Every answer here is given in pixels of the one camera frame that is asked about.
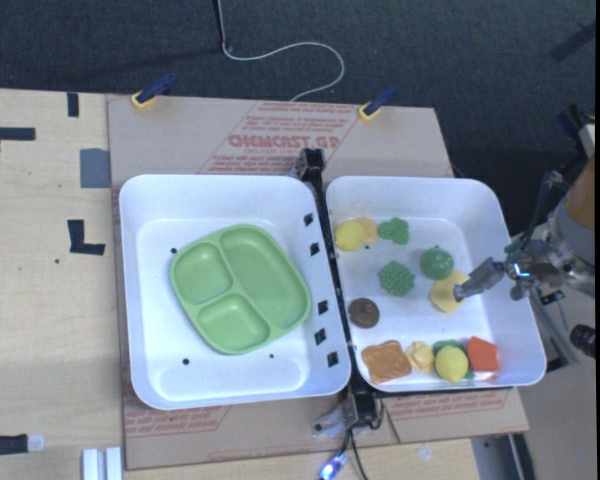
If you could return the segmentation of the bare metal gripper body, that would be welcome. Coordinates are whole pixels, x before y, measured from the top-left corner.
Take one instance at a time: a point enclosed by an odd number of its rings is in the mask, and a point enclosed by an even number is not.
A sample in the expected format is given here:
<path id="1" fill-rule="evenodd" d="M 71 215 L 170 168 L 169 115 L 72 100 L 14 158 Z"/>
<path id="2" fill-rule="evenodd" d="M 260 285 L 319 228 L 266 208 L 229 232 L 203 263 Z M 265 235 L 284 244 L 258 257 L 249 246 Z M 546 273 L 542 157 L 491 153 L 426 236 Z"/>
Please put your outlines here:
<path id="1" fill-rule="evenodd" d="M 505 248 L 507 274 L 520 283 L 567 285 L 595 297 L 595 266 L 566 242 L 516 240 Z"/>

